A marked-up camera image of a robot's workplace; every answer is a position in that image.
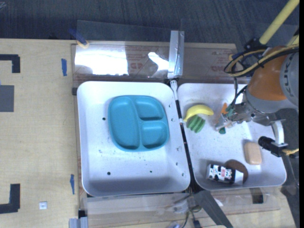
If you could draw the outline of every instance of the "blue plastic tray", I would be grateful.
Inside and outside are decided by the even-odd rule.
[[[169,127],[161,103],[145,95],[114,98],[108,108],[109,131],[121,150],[140,152],[161,148],[169,139]]]

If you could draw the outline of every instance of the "wooden table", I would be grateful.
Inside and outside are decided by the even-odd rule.
[[[0,227],[68,227],[79,208],[76,128],[72,90],[72,40],[0,39],[0,54],[18,54],[21,73],[0,61],[1,85],[14,85],[14,112],[0,112],[0,204],[10,184],[21,186],[18,212],[0,214]],[[61,59],[67,61],[63,75]],[[72,193],[71,174],[75,177]],[[287,200],[280,210],[228,215],[235,227],[295,227]],[[46,201],[47,209],[39,209]],[[214,226],[202,218],[204,227]],[[134,228],[166,227],[166,223]]]

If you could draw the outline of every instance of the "gray square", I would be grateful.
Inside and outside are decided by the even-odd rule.
[[[13,85],[0,85],[0,112],[14,112]]]

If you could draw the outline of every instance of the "yellow pole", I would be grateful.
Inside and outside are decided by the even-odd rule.
[[[299,44],[299,41],[300,41],[300,34],[293,36],[291,40],[288,42],[287,46]]]
[[[289,0],[286,3],[285,7],[281,10],[275,20],[261,36],[259,42],[262,45],[265,45],[270,40],[270,38],[276,33],[276,31],[280,28],[280,26],[284,23],[284,21],[288,18],[292,11],[294,11],[294,9],[296,8],[296,6],[298,6],[299,3],[300,0]]]

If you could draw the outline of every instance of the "dark floor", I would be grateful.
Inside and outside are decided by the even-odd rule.
[[[6,6],[0,8],[0,38],[47,39],[51,35],[70,39],[68,29],[83,26],[85,20],[102,22],[101,28],[107,28],[87,39],[157,40],[170,29],[182,29],[187,42],[235,43],[241,49],[249,39],[263,34],[288,0],[0,0],[0,6],[1,2]],[[140,34],[119,24],[150,28]],[[298,26],[299,6],[269,45],[286,44]],[[82,30],[89,35],[91,27]],[[283,110],[279,114],[287,119],[286,141],[298,148],[298,113]],[[299,182],[299,159],[289,161],[293,169],[288,185]],[[298,191],[289,200],[299,227]]]

